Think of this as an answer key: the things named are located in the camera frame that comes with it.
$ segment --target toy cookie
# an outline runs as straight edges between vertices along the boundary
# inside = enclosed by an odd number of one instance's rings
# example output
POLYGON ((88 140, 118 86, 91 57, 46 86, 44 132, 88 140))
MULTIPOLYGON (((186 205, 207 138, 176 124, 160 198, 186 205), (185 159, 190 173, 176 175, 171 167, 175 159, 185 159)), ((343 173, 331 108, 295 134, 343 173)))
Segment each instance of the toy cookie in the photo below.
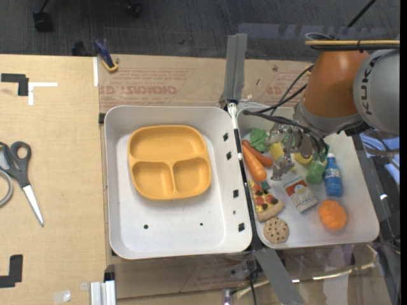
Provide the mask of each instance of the toy cookie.
POLYGON ((275 217, 265 222, 263 232, 267 240, 274 244, 279 244, 287 241, 290 229, 284 220, 275 217))
POLYGON ((261 186, 249 181, 249 185, 254 200, 257 220, 264 222, 277 216, 285 207, 285 203, 275 196, 262 190, 261 186))

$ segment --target toy pizza slice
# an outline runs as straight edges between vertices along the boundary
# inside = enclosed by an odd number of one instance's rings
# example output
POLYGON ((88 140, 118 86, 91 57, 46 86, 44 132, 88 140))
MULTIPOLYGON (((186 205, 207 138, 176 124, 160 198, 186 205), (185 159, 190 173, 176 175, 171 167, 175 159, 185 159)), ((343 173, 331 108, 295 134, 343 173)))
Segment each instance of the toy pizza slice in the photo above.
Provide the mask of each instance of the toy pizza slice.
POLYGON ((282 200, 277 199, 267 191, 262 190, 261 186, 249 180, 249 186, 254 200, 257 220, 264 222, 277 216, 285 207, 282 200))

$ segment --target white tape mark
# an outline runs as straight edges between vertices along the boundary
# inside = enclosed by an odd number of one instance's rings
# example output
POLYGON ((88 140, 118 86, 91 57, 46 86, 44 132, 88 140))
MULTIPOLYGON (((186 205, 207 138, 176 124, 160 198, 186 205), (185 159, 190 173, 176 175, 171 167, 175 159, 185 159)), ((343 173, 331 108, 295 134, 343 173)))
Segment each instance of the white tape mark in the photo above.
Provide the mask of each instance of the white tape mark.
POLYGON ((89 290, 90 287, 90 282, 87 281, 83 281, 81 282, 81 284, 79 285, 79 290, 82 292, 86 292, 89 290))
POLYGON ((63 304, 65 302, 71 301, 71 291, 64 290, 63 292, 56 292, 53 295, 54 305, 63 304))
POLYGON ((93 57, 93 84, 95 87, 99 85, 99 71, 98 71, 97 57, 93 57))
POLYGON ((58 83, 28 83, 28 105, 34 105, 34 87, 57 87, 58 83))

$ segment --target toy carrot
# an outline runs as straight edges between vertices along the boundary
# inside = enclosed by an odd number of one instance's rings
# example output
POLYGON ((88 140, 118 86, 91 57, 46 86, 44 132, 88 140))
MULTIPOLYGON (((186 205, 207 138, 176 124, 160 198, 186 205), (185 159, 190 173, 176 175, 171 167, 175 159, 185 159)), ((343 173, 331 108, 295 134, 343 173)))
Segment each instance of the toy carrot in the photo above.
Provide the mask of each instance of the toy carrot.
POLYGON ((242 145, 246 146, 248 150, 258 159, 260 160, 260 163, 265 166, 265 167, 271 167, 274 164, 273 159, 266 157, 263 155, 261 152, 257 151, 255 148, 250 145, 250 141, 248 140, 243 140, 242 145))
POLYGON ((267 172, 260 163, 260 160, 258 160, 245 145, 242 145, 242 151, 245 163, 250 171, 250 174, 252 175, 252 178, 256 182, 261 182, 261 187, 263 190, 270 188, 266 182, 267 172))

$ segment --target blue bottle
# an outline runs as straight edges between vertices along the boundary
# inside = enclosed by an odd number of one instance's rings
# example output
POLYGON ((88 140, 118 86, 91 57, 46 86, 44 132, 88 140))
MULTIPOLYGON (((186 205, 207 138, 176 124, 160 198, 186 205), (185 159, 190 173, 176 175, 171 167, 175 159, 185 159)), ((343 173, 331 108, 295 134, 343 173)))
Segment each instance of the blue bottle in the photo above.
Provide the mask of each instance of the blue bottle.
POLYGON ((329 196, 342 196, 342 179, 339 168, 336 165, 335 154, 329 152, 327 161, 324 172, 326 194, 329 196))

